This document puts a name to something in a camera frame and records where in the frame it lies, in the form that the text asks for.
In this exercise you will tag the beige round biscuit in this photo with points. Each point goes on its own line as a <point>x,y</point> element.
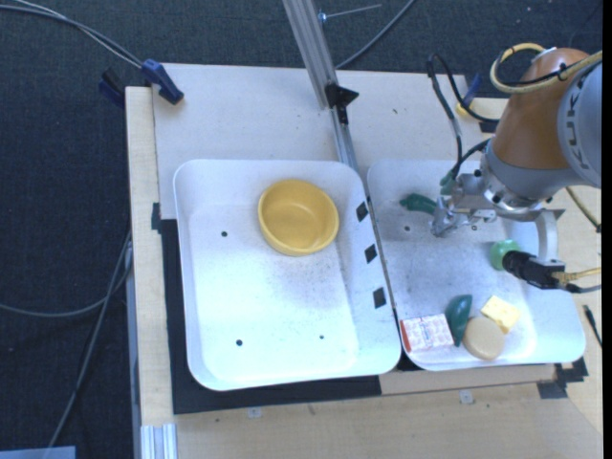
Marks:
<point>483,338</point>

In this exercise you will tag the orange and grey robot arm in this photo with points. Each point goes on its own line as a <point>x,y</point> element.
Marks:
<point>535,127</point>

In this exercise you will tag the orange and white carton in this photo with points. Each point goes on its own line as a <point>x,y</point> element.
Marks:
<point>426,334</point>

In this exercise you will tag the dark green toy wedge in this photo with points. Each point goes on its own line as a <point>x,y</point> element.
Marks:
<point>458,316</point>

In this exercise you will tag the light green round toy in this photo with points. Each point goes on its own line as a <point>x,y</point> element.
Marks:
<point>499,252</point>

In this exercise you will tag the white plastic tray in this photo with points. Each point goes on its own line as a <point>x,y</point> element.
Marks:
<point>268,304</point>
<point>430,275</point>

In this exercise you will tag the yellow cheese wedge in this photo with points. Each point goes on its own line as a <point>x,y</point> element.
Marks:
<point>501,312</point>

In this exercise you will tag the green toy pepper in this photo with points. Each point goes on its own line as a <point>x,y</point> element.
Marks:
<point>418,203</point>

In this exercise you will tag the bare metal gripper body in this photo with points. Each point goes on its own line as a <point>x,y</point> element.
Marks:
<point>471,196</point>

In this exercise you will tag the yellow bowl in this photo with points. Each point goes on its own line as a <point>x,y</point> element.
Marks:
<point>299,218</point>

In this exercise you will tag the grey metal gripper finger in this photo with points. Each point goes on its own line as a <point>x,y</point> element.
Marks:
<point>439,223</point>
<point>452,218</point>

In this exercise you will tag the black cylinder on white bracket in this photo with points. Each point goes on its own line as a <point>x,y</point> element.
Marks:
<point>528,266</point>

